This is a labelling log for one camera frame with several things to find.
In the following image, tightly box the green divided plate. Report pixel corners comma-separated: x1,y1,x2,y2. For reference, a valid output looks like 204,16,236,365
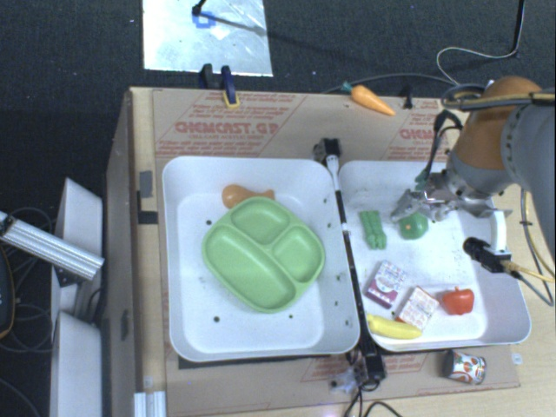
201,195,327,314

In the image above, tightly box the red and white carton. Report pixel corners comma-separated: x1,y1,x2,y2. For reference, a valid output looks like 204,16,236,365
396,286,440,331

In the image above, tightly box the white can with red print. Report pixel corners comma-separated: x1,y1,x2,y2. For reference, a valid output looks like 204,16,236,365
442,349,487,386

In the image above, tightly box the thin black and white rod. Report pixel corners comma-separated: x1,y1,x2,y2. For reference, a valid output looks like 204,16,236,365
326,156,377,357

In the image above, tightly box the orange toy chicken drumstick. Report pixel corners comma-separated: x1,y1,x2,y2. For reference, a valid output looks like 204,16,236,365
221,183,276,210

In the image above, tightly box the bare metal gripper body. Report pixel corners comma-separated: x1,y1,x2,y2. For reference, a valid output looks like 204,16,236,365
421,171,501,217

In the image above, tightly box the green toy asparagus bundle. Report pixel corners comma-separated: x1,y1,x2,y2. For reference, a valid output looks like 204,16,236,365
358,209,388,251

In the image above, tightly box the red toy apple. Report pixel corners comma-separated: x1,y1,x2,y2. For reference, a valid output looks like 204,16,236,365
441,286,476,317

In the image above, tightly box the orange carrot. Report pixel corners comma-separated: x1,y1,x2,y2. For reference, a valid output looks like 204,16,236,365
340,81,397,117

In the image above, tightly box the yellow banana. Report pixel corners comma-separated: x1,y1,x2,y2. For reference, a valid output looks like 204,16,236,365
366,313,423,341

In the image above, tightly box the black cylinder on white bracket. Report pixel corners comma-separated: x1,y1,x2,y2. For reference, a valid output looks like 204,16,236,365
462,208,514,275

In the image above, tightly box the green toy bell pepper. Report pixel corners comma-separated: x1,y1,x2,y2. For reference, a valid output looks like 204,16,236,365
398,213,430,241

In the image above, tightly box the brown cardboard board red print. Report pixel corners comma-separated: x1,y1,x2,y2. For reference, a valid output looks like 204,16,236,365
151,88,522,417

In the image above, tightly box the white plastic tray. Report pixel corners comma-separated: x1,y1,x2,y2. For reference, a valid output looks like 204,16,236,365
162,155,362,363
337,159,533,353

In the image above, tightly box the black block with thin wires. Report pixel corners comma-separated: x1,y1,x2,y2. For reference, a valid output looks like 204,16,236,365
346,353,388,391
313,137,345,163

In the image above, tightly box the pink and white carton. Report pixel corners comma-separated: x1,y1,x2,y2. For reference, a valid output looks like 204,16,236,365
363,260,408,309

